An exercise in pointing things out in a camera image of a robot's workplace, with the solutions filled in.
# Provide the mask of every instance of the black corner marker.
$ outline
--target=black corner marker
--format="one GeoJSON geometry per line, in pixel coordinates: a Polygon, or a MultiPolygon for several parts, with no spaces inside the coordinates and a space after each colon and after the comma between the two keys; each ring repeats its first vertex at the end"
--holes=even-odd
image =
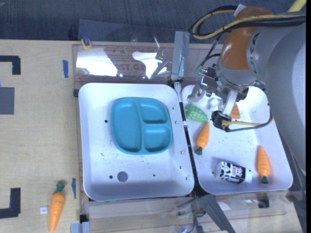
{"type": "Polygon", "coordinates": [[[0,55],[0,62],[12,62],[12,75],[20,75],[20,58],[16,55],[0,55]]]}
{"type": "Polygon", "coordinates": [[[18,217],[20,213],[20,188],[11,188],[10,207],[0,209],[0,218],[18,217]]]}

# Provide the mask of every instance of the beige tabletop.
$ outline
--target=beige tabletop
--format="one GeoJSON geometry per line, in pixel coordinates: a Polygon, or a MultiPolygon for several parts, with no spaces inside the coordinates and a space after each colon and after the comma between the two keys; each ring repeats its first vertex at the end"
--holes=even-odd
{"type": "MultiPolygon", "coordinates": [[[[2,87],[15,88],[14,115],[0,115],[0,208],[8,208],[10,188],[21,189],[18,217],[0,219],[0,232],[49,232],[49,206],[56,184],[65,184],[64,208],[55,233],[70,232],[81,211],[73,53],[70,41],[0,40],[0,55],[18,55],[21,75],[0,62],[2,87]],[[63,60],[68,61],[65,78],[63,60]],[[71,181],[76,179],[77,199],[71,181]]],[[[284,202],[277,216],[231,219],[236,232],[302,232],[294,205],[284,202]]],[[[213,222],[206,232],[217,232],[213,222]]],[[[173,232],[172,227],[131,232],[173,232]]]]}

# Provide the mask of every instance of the sink drain hole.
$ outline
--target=sink drain hole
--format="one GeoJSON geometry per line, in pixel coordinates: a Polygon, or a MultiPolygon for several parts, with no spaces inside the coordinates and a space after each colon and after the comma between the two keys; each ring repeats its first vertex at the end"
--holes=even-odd
{"type": "Polygon", "coordinates": [[[120,172],[118,173],[118,180],[121,182],[126,182],[128,179],[127,173],[126,172],[120,172]]]}

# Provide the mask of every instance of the white tray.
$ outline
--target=white tray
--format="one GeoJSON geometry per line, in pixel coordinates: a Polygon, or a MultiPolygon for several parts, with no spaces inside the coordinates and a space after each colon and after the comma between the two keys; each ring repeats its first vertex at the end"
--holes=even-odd
{"type": "Polygon", "coordinates": [[[91,199],[178,197],[193,190],[194,178],[178,97],[171,87],[87,83],[79,91],[79,106],[83,182],[91,199]],[[117,149],[110,130],[110,111],[116,99],[125,97],[156,99],[166,106],[173,131],[169,149],[152,155],[126,154],[117,149]]]}
{"type": "MultiPolygon", "coordinates": [[[[187,96],[192,92],[194,85],[188,85],[182,90],[184,106],[187,104],[187,96]]],[[[211,118],[208,108],[208,100],[204,96],[199,102],[192,103],[202,109],[211,118]]],[[[245,100],[237,103],[241,118],[239,121],[264,123],[269,119],[269,106],[265,93],[256,88],[249,87],[245,100]]],[[[196,138],[199,135],[203,123],[187,120],[191,147],[196,150],[196,138]]],[[[210,135],[206,148],[202,155],[193,152],[194,161],[201,187],[208,193],[232,194],[246,192],[261,192],[286,190],[293,182],[293,176],[284,152],[274,120],[267,126],[256,130],[246,130],[226,133],[213,126],[210,121],[210,135]],[[256,170],[257,148],[261,145],[269,159],[271,173],[268,176],[268,184],[261,184],[256,170]],[[249,168],[252,171],[252,181],[240,184],[216,179],[213,175],[215,167],[220,161],[227,161],[239,166],[249,168]]]]}

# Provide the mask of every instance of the carrot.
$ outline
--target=carrot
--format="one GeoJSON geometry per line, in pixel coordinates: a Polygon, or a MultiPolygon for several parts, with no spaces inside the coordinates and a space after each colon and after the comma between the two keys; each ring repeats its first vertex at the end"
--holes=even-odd
{"type": "Polygon", "coordinates": [[[233,119],[240,119],[240,112],[239,112],[239,108],[238,108],[238,105],[235,103],[233,108],[232,108],[232,111],[230,113],[230,117],[233,118],[233,119]]]}
{"type": "Polygon", "coordinates": [[[196,145],[198,146],[198,149],[195,151],[196,154],[202,155],[202,148],[205,148],[207,146],[208,138],[209,138],[209,121],[204,125],[198,138],[196,139],[196,145]]]}
{"type": "Polygon", "coordinates": [[[61,183],[57,184],[57,192],[53,194],[50,205],[50,232],[52,233],[57,225],[60,214],[63,209],[63,205],[65,202],[65,197],[62,194],[62,190],[64,189],[64,185],[61,183]]]}
{"type": "Polygon", "coordinates": [[[262,146],[258,148],[258,162],[257,162],[258,173],[262,176],[261,183],[267,184],[267,176],[270,174],[270,166],[267,155],[262,146]]]}

